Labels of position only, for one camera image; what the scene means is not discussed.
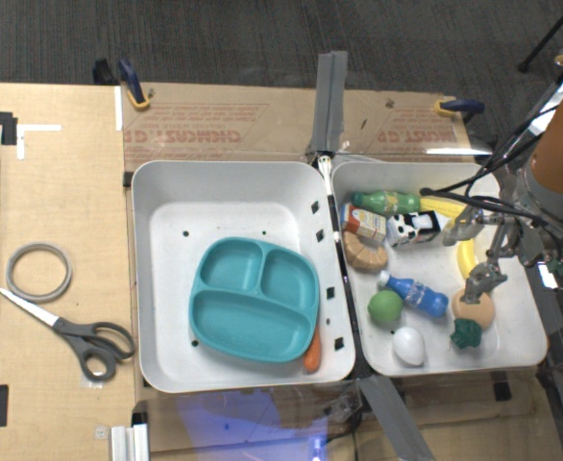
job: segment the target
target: green bottle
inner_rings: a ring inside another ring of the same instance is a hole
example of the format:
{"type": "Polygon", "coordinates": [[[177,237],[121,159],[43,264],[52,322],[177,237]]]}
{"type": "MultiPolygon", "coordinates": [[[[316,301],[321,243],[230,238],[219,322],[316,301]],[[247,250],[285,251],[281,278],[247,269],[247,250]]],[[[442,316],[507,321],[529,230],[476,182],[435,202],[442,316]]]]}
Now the green bottle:
{"type": "Polygon", "coordinates": [[[420,211],[420,196],[406,195],[395,191],[376,191],[375,193],[352,194],[352,205],[392,217],[404,213],[420,211]]]}

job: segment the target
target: carrot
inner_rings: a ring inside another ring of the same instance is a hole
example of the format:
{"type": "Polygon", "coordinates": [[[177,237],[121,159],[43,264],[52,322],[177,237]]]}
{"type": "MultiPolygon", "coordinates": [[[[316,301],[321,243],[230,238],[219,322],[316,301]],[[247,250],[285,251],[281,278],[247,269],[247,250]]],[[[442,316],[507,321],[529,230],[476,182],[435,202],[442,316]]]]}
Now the carrot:
{"type": "Polygon", "coordinates": [[[303,356],[303,366],[308,374],[315,373],[320,367],[320,360],[322,359],[322,343],[320,342],[320,330],[316,325],[311,338],[311,343],[303,356]]]}

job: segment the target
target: gray ring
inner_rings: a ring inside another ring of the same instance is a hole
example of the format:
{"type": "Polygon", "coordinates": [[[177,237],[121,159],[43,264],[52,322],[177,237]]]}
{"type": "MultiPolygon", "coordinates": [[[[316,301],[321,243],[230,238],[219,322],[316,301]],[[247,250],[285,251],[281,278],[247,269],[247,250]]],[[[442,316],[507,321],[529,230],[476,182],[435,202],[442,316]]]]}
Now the gray ring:
{"type": "Polygon", "coordinates": [[[25,246],[21,246],[18,250],[16,250],[9,259],[9,262],[6,266],[6,284],[11,289],[11,291],[16,294],[17,296],[25,299],[26,301],[30,301],[33,303],[48,303],[49,301],[53,301],[61,294],[63,294],[68,285],[70,285],[70,281],[72,280],[72,265],[68,260],[68,255],[66,252],[56,246],[55,244],[51,244],[48,242],[32,242],[30,244],[26,244],[25,246]],[[14,270],[14,265],[16,262],[27,253],[31,253],[32,251],[48,251],[57,255],[61,262],[63,263],[63,267],[66,269],[66,275],[63,278],[63,282],[60,284],[58,288],[49,292],[48,294],[43,295],[32,295],[28,294],[27,292],[23,292],[19,287],[16,286],[14,281],[12,281],[12,271],[14,270]]]}

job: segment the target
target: gray carpet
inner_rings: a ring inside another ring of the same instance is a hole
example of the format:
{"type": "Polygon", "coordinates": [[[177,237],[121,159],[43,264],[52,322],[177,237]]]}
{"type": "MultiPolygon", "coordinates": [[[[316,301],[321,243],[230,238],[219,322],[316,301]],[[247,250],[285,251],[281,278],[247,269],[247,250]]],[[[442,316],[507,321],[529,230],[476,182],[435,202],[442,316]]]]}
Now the gray carpet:
{"type": "Polygon", "coordinates": [[[0,0],[0,82],[93,84],[97,59],[127,58],[144,82],[315,87],[318,54],[347,50],[346,88],[477,99],[471,135],[501,143],[562,72],[563,26],[517,70],[562,14],[563,0],[0,0]]]}

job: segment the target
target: scissors handle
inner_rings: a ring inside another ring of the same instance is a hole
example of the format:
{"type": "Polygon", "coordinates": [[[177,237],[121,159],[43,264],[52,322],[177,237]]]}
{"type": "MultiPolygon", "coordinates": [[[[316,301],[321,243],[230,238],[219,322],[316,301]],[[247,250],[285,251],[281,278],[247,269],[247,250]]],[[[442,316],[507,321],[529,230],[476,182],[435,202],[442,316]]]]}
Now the scissors handle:
{"type": "Polygon", "coordinates": [[[123,327],[115,323],[97,322],[88,325],[77,325],[63,318],[53,324],[53,330],[60,334],[72,347],[79,358],[81,369],[88,379],[107,380],[115,374],[118,360],[123,360],[135,354],[135,341],[132,335],[123,327]],[[100,336],[99,331],[110,330],[121,335],[127,349],[120,348],[113,340],[100,336]],[[97,358],[106,370],[98,375],[88,366],[90,358],[97,358]]]}

